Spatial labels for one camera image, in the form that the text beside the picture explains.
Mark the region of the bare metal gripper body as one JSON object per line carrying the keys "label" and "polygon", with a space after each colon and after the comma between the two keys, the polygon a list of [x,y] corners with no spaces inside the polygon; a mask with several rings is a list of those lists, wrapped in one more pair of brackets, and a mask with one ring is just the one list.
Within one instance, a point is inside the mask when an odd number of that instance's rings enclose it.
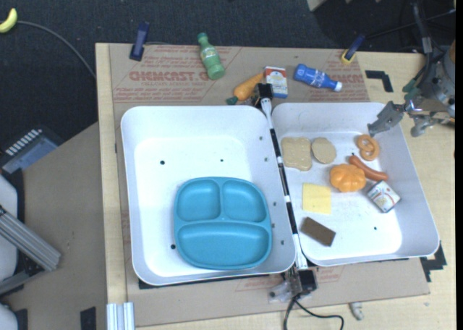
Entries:
{"label": "bare metal gripper body", "polygon": [[429,121],[452,120],[452,63],[437,62],[404,87],[405,109],[410,116]]}

